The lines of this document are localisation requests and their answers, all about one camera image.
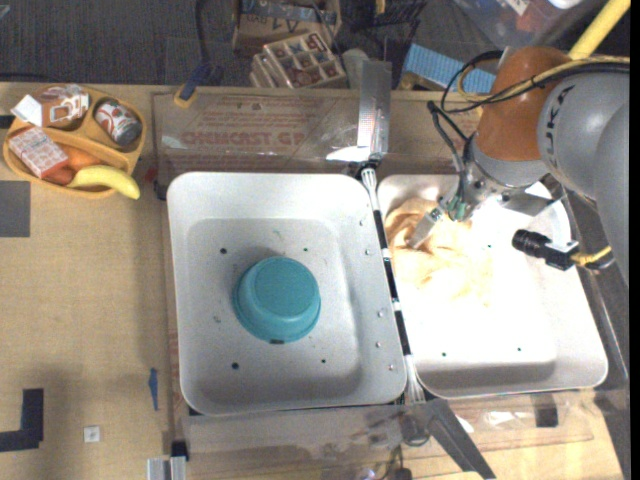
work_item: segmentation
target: food box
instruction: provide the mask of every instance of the food box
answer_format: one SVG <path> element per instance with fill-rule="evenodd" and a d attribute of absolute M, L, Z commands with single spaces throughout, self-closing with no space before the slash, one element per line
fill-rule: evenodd
<path fill-rule="evenodd" d="M 76 84 L 43 87 L 27 94 L 11 112 L 36 126 L 65 127 L 89 110 L 89 93 Z"/>
<path fill-rule="evenodd" d="M 41 128 L 28 128 L 9 139 L 9 148 L 38 178 L 64 167 L 69 157 Z"/>

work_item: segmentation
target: soda can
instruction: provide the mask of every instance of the soda can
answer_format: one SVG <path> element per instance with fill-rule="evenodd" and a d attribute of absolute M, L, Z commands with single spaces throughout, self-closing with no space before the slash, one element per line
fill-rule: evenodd
<path fill-rule="evenodd" d="M 142 132 L 142 123 L 133 113 L 116 100 L 101 103 L 95 111 L 95 119 L 120 146 L 127 146 Z"/>

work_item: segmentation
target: white drying tray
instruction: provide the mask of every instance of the white drying tray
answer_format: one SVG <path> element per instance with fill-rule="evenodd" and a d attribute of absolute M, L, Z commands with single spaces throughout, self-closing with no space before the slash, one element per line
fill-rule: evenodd
<path fill-rule="evenodd" d="M 437 200 L 457 176 L 394 175 L 382 180 L 383 215 L 410 197 Z M 550 197 L 542 184 L 532 193 Z M 607 375 L 608 361 L 576 268 L 565 272 L 516 251 L 511 239 L 528 229 L 556 240 L 570 238 L 560 202 L 537 217 L 487 204 L 473 218 L 479 246 L 494 266 L 489 307 L 434 305 L 397 281 L 418 376 L 431 393 L 462 398 L 591 388 Z"/>
<path fill-rule="evenodd" d="M 167 193 L 180 383 L 209 415 L 388 403 L 406 373 L 369 197 L 332 174 L 188 173 Z M 231 293 L 284 255 L 320 288 L 311 333 L 282 345 L 247 332 Z"/>

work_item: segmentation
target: wooden table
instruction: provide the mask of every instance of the wooden table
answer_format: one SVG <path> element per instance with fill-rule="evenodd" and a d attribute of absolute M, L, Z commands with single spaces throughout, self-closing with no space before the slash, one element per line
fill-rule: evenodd
<path fill-rule="evenodd" d="M 37 86 L 0 83 L 0 113 Z M 148 123 L 152 95 L 174 89 L 95 88 L 133 103 Z M 19 428 L 23 389 L 44 388 L 45 396 L 44 441 L 39 449 L 0 453 L 0 479 L 144 479 L 146 460 L 169 452 L 165 203 L 145 180 L 152 166 L 149 135 L 134 173 L 138 201 L 119 195 L 90 201 L 32 185 L 31 236 L 0 238 L 0 431 Z M 17 179 L 0 163 L 0 180 Z M 159 379 L 157 411 L 147 385 L 152 368 Z M 602 415 L 588 405 L 584 415 L 593 439 L 484 455 L 498 478 L 622 478 Z M 83 442 L 83 428 L 91 425 L 100 426 L 98 443 Z M 414 478 L 455 471 L 448 457 L 412 461 L 411 468 Z M 191 461 L 188 478 L 211 478 L 206 469 Z"/>

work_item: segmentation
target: blue container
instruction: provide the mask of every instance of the blue container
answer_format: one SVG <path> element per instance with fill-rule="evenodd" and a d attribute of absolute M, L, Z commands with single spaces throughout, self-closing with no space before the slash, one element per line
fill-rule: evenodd
<path fill-rule="evenodd" d="M 259 261 L 240 278 L 233 307 L 242 326 L 269 343 L 299 340 L 320 317 L 320 290 L 302 263 L 284 257 Z"/>

